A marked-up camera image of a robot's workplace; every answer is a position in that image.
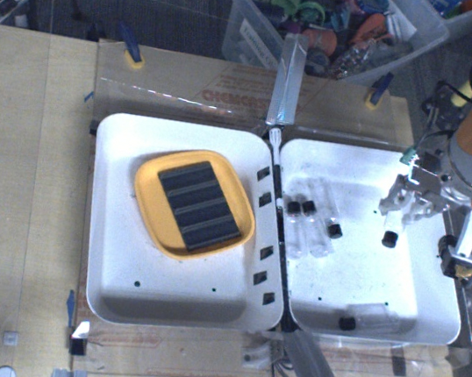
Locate white plastic tray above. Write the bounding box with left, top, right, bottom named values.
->
left=67, top=107, right=313, bottom=350
left=251, top=133, right=472, bottom=358

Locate yellow plate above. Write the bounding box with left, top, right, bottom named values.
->
left=122, top=139, right=268, bottom=273

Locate black ribbed rectangular pad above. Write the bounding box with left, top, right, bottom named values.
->
left=146, top=153, right=254, bottom=261

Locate clear plastic storage bin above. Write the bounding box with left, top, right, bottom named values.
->
left=218, top=0, right=456, bottom=98

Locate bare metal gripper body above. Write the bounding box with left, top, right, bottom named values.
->
left=403, top=147, right=472, bottom=217

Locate clear bottle with black cap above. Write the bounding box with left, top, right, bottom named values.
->
left=297, top=174, right=353, bottom=241
left=380, top=211, right=406, bottom=251
left=336, top=296, right=405, bottom=340
left=293, top=198, right=340, bottom=261
left=278, top=198, right=313, bottom=262

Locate black cylinder on white bracket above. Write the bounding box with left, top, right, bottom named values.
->
left=433, top=204, right=472, bottom=281

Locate brown cardboard board, red print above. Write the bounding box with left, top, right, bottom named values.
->
left=46, top=37, right=472, bottom=377

